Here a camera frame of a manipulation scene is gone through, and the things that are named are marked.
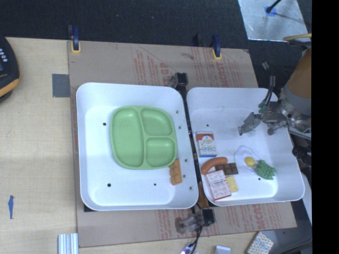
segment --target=orange object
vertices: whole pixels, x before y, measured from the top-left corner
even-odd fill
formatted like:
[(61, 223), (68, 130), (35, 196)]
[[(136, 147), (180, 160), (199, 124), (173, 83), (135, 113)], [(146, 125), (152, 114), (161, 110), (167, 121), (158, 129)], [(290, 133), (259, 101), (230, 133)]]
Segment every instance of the orange object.
[(211, 160), (208, 160), (203, 166), (200, 168), (201, 174), (206, 175), (208, 170), (216, 165), (225, 165), (227, 164), (228, 159), (226, 157), (215, 157)]
[(300, 59), (291, 78), (287, 82), (288, 89), (295, 95), (311, 99), (312, 50), (309, 48)]
[(169, 167), (170, 167), (172, 185), (182, 183), (181, 167), (180, 167), (179, 159), (175, 159), (175, 161)]

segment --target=wooden tabletop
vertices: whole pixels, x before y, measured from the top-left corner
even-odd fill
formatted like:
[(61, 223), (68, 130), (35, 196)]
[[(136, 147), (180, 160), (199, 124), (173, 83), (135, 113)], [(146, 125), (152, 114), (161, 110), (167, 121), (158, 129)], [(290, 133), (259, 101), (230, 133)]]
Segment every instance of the wooden tabletop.
[[(58, 235), (77, 232), (70, 100), (52, 94), (52, 75), (68, 74), (67, 41), (7, 39), (22, 79), (0, 103), (0, 252), (56, 254)], [(244, 253), (254, 234), (201, 237), (196, 251), (213, 254), (220, 245), (232, 254)], [(79, 253), (177, 254), (189, 241), (81, 248)]]

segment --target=white tray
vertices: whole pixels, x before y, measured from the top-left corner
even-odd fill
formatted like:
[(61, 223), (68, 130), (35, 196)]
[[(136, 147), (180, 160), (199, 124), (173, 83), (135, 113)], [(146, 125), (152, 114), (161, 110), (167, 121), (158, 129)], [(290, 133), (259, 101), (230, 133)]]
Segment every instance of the white tray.
[[(76, 105), (81, 197), (86, 206), (96, 211), (177, 209), (197, 202), (198, 185), (185, 110), (176, 90), (86, 83), (77, 90)], [(171, 184), (169, 167), (132, 170), (115, 161), (109, 121), (115, 109), (128, 105), (161, 108), (172, 117), (182, 183)]]
[[(292, 154), (293, 145), (287, 128), (277, 129), (275, 134), (268, 135), (267, 125), (261, 123), (255, 130), (239, 135), (238, 126), (244, 123), (250, 112), (258, 113), (258, 105), (266, 94), (267, 89), (264, 88), (193, 88), (188, 92), (192, 131), (212, 131), (217, 156), (225, 156), (228, 162), (235, 162), (234, 153), (244, 145), (277, 170), (273, 180), (266, 180), (237, 165), (239, 174), (234, 177), (239, 191), (217, 201), (213, 200), (206, 176), (202, 175), (205, 195), (214, 205), (296, 201), (304, 194), (304, 182)], [(277, 97), (273, 95), (272, 100), (276, 101)], [(200, 166), (209, 159), (199, 157)]]

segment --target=blue clip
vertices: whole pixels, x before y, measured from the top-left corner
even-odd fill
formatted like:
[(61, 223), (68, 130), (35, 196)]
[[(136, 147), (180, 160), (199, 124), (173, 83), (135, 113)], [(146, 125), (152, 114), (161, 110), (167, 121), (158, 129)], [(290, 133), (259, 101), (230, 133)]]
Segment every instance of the blue clip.
[(202, 35), (198, 32), (191, 40), (191, 46), (203, 47)]
[(79, 28), (77, 25), (68, 26), (68, 37), (71, 39), (71, 50), (73, 53), (80, 53)]
[(215, 34), (213, 34), (212, 36), (211, 47), (213, 47), (212, 53), (213, 53), (214, 59), (217, 59), (217, 60), (221, 59), (222, 56), (220, 53), (220, 41), (217, 35)]
[(8, 208), (10, 209), (10, 219), (13, 219), (13, 206), (14, 206), (13, 198), (14, 197), (10, 195), (10, 200), (8, 201)]

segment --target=green divided plate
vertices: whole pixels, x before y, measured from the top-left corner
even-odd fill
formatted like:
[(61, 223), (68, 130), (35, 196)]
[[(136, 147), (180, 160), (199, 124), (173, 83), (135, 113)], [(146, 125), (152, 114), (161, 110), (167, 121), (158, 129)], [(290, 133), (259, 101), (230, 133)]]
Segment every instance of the green divided plate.
[(110, 137), (116, 161), (129, 169), (168, 167), (177, 154), (171, 117), (148, 106), (124, 106), (111, 117)]

